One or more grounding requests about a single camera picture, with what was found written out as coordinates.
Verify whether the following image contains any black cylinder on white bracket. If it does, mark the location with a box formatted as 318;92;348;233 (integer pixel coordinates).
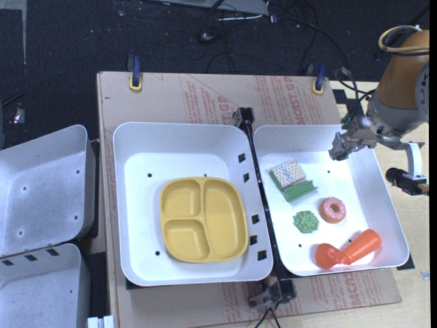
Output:
385;141;428;196

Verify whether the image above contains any pink doughnut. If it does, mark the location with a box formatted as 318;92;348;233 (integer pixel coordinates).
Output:
318;196;348;225

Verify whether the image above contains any green patterned packet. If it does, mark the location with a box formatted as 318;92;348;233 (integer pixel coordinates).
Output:
268;159;307;190

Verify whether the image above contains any orange bottle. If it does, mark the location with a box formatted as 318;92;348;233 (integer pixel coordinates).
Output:
314;228;382;271

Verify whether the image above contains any brown cardboard board red print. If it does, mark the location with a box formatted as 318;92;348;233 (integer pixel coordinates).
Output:
96;71;403;328

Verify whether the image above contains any green peas cluster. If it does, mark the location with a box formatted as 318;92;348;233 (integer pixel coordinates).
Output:
292;210;320;234

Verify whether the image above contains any white plastic tray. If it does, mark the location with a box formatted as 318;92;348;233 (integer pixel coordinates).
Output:
253;124;410;277
0;124;97;258
112;121;274;288
0;243;92;328

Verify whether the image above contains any yellow divided plate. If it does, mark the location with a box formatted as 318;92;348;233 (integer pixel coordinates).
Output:
158;176;250;264

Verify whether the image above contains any thin black rod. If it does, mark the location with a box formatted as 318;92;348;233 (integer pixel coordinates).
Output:
244;121;287;281

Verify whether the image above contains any black block with thin wires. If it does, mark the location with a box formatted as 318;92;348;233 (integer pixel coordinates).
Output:
248;277;297;309
233;107;257;130

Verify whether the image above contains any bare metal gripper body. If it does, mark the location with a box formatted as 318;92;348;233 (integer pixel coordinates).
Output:
341;115;378;149

